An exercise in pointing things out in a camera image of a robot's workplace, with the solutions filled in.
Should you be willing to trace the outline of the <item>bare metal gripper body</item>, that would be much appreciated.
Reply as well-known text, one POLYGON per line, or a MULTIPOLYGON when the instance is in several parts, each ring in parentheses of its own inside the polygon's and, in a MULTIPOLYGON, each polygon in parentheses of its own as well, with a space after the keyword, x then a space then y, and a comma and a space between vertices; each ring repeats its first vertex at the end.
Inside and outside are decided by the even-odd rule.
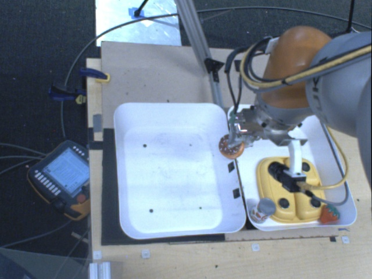
POLYGON ((235 113, 237 137, 243 144, 246 137, 255 137, 256 141, 268 140, 270 123, 271 117, 258 106, 238 109, 235 113))

